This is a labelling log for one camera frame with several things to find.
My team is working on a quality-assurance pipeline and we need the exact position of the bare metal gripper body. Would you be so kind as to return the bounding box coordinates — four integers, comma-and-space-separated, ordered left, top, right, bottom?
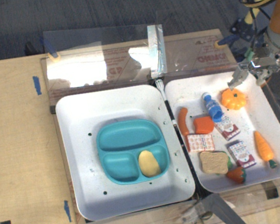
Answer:
243, 42, 280, 77

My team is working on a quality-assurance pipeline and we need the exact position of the orange pumpkin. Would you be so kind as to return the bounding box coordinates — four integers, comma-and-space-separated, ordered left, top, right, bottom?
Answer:
219, 85, 249, 113

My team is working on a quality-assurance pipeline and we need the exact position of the white plastic tray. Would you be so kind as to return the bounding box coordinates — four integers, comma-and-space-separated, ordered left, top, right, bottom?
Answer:
163, 61, 280, 199
53, 77, 199, 224

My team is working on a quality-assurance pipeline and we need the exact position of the blue bottle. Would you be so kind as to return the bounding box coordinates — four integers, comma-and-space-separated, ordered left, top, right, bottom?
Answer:
201, 90, 224, 125

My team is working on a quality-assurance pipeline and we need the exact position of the red and white carton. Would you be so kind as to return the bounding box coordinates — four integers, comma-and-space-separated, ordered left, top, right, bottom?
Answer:
213, 112, 242, 143
226, 138, 257, 172

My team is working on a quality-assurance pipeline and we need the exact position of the orange block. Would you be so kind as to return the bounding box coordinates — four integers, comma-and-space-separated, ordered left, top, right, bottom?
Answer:
192, 115, 216, 137

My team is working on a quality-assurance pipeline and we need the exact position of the orange sausage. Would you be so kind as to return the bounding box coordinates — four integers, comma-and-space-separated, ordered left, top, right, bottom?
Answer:
176, 106, 193, 137

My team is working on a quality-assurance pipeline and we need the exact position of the orange carrot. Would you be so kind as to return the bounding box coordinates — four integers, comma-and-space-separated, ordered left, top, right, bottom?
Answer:
253, 128, 278, 171

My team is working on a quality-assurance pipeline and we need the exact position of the pink and white packet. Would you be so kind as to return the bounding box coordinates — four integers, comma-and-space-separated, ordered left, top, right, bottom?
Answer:
185, 130, 216, 156

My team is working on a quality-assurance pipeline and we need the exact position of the tan bread sandwich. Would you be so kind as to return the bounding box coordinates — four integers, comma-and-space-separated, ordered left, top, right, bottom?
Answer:
198, 146, 235, 178

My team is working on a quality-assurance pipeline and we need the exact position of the red strawberry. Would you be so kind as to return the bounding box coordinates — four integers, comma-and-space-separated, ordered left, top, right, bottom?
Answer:
224, 165, 249, 187

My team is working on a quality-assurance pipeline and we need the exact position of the yellow potato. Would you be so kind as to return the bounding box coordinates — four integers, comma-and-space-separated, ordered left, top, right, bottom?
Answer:
136, 147, 163, 180

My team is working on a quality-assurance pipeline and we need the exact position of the blue divided plate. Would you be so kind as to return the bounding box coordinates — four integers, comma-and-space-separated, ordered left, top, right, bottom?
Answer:
93, 114, 174, 189

